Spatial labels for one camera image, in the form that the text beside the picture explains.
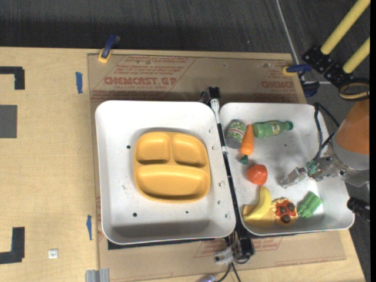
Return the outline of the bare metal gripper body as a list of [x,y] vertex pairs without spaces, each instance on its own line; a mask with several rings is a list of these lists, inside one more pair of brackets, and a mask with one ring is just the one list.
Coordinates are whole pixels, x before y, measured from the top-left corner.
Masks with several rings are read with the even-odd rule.
[[326,177],[343,177],[346,173],[347,168],[335,156],[321,157],[308,166],[308,176],[316,181]]

